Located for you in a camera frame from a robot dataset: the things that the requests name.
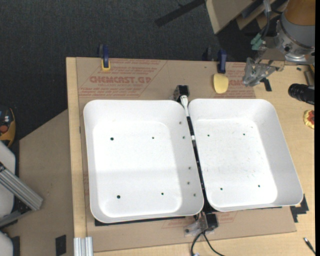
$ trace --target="black cylinder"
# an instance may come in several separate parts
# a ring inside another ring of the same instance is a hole
[[[315,87],[305,84],[293,83],[290,85],[288,93],[291,97],[301,102],[315,104]]]

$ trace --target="robotic arm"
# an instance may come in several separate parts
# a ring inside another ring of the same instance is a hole
[[[265,4],[268,24],[251,41],[257,50],[254,59],[247,58],[243,83],[255,86],[274,71],[282,71],[285,62],[315,63],[316,0],[289,0],[276,25],[276,35],[267,37],[270,4]]]

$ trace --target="yellow oval object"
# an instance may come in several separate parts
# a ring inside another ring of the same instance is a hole
[[[213,87],[217,94],[223,94],[228,90],[229,79],[223,74],[216,73],[213,75]]]

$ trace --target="teal connector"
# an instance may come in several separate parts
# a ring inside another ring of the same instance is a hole
[[[252,45],[251,49],[254,51],[257,51],[262,43],[263,43],[263,40],[259,38],[258,41],[256,41],[255,44]]]
[[[261,38],[261,34],[258,33],[258,34],[254,37],[254,39],[251,40],[250,43],[251,43],[252,45],[255,45],[256,42],[257,42],[260,38]]]

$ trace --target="tape measure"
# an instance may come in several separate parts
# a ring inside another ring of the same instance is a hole
[[[10,147],[16,135],[16,120],[11,108],[0,105],[0,141]]]

